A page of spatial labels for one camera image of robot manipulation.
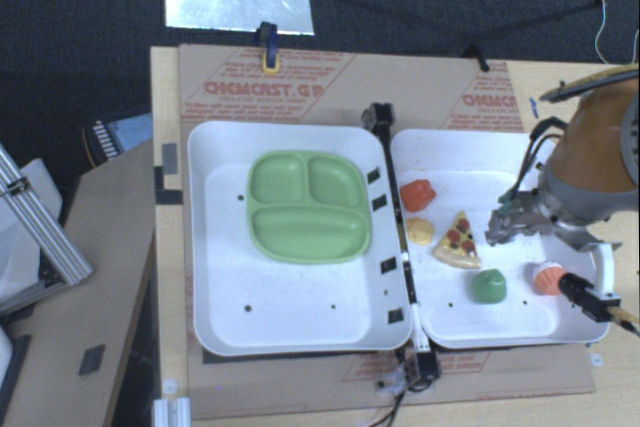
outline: toy pizza slice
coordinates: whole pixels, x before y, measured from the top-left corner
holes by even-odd
[[[479,269],[481,262],[471,234],[467,214],[460,212],[433,251],[441,262],[461,269]]]

